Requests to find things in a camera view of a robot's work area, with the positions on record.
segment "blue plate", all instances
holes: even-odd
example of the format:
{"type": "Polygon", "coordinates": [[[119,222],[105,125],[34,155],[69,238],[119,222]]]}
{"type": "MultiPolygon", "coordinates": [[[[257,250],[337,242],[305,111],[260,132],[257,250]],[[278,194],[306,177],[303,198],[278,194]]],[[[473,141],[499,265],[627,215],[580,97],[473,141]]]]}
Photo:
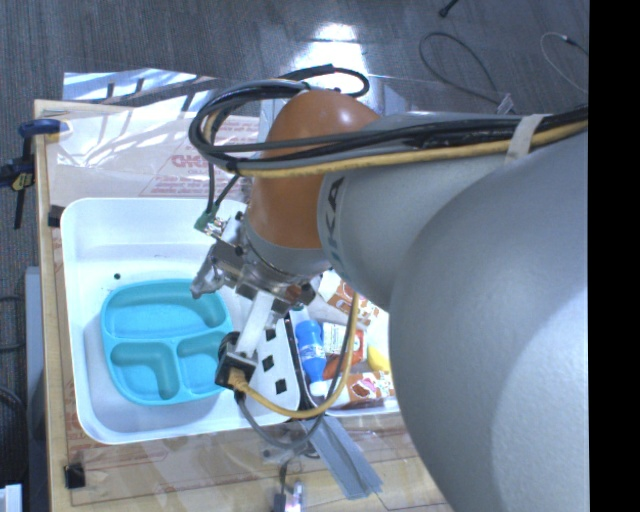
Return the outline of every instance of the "blue plate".
{"type": "Polygon", "coordinates": [[[219,294],[195,300],[191,280],[124,285],[102,305],[100,326],[107,365],[120,393],[141,405],[206,398],[214,383],[218,347],[233,330],[219,294]]]}

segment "gray floor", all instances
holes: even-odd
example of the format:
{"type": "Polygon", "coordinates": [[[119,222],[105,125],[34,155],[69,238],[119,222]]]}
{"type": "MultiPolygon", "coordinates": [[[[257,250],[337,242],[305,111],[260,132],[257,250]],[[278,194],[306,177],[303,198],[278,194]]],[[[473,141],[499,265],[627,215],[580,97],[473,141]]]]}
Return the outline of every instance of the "gray floor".
{"type": "MultiPolygon", "coordinates": [[[[239,81],[276,76],[297,65],[333,63],[398,79],[399,93],[410,98],[411,106],[495,112],[495,104],[443,84],[427,69],[418,48],[421,38],[433,32],[464,42],[490,79],[451,39],[429,39],[423,46],[428,62],[456,84],[497,99],[509,93],[519,114],[560,112],[588,102],[583,51],[589,49],[588,0],[460,0],[441,17],[446,4],[4,0],[0,164],[20,155],[16,129],[31,118],[33,100],[61,99],[63,75],[69,71],[150,67],[239,81]],[[347,47],[356,52],[345,53],[347,47]]],[[[38,264],[34,192],[27,191],[22,228],[14,230],[16,194],[0,189],[0,297],[24,295],[24,273],[38,264]]],[[[23,318],[21,301],[0,302],[0,347],[24,338],[23,318]]],[[[0,385],[23,402],[28,400],[25,367],[23,348],[0,351],[0,385]]],[[[23,478],[24,442],[19,407],[0,395],[0,487],[23,478]]]]}

